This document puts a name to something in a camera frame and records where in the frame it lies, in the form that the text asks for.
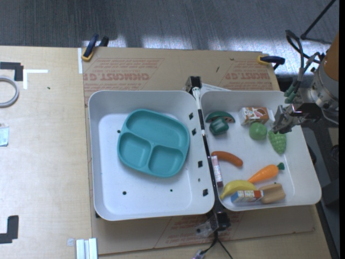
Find green apple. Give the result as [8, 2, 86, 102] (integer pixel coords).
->
[249, 122, 268, 141]

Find orange and white carton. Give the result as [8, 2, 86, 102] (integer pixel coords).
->
[240, 106, 271, 126]

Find orange carrot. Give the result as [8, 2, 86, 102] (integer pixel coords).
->
[247, 162, 285, 184]

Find black block with thin wires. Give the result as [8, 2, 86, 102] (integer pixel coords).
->
[206, 211, 232, 232]
[185, 76, 202, 92]

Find teal divided plate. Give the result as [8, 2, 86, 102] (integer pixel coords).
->
[116, 108, 191, 179]

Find green watermelon slice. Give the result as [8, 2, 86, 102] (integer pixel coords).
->
[205, 111, 236, 124]

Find white paper sheet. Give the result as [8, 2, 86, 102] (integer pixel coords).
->
[201, 83, 231, 92]

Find white plastic tray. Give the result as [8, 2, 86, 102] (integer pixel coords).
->
[199, 90, 322, 212]
[88, 90, 216, 221]

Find green grapes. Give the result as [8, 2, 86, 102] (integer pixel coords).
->
[267, 129, 287, 155]

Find thin black and white rod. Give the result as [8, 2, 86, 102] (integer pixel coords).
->
[193, 87, 221, 213]

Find brown cardboard board red print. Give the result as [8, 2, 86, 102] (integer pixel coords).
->
[81, 46, 316, 255]

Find white tape roll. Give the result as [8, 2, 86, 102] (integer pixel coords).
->
[0, 76, 20, 108]

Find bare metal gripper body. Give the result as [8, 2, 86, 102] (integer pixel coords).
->
[289, 86, 340, 125]

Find blue orange white carton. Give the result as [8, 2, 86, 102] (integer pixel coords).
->
[230, 189, 265, 205]

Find yellow banana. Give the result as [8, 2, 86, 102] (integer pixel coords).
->
[219, 180, 257, 200]

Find pink and white packet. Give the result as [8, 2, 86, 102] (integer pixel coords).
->
[211, 155, 224, 188]

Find tan bread bun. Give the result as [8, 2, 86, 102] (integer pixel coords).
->
[258, 183, 286, 205]

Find orange sausage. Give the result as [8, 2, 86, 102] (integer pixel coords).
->
[211, 151, 244, 168]

